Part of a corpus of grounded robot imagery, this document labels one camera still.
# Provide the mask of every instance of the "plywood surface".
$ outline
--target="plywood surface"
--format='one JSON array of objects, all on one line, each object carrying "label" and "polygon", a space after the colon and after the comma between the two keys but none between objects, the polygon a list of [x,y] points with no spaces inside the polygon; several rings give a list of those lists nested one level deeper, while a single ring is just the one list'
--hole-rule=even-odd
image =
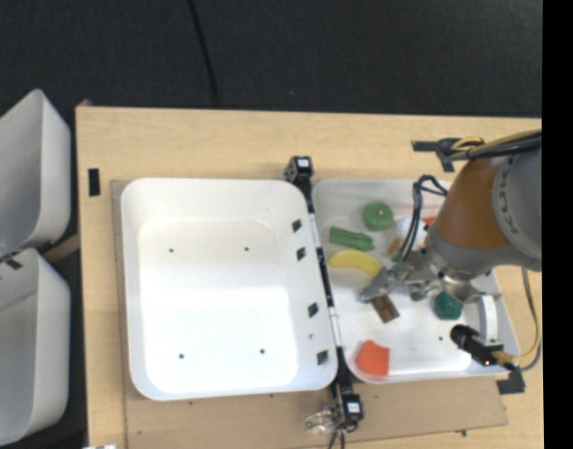
[{"label": "plywood surface", "polygon": [[[491,140],[540,125],[528,119],[77,108],[89,444],[130,449],[327,444],[327,438],[305,436],[302,424],[306,413],[329,402],[323,391],[157,403],[142,398],[126,381],[112,181],[274,179],[295,154],[311,156],[316,181],[416,179],[423,173],[450,179],[432,153],[414,152],[410,142],[472,135]],[[91,196],[89,170],[95,168],[101,193]],[[534,329],[520,271],[501,268],[496,275],[519,343],[526,348]],[[534,283],[541,307],[540,275]],[[525,394],[502,398],[491,378],[357,384],[367,418],[349,436],[347,447],[543,447],[541,367],[525,374]],[[463,429],[474,430],[466,436],[455,432]]]}]

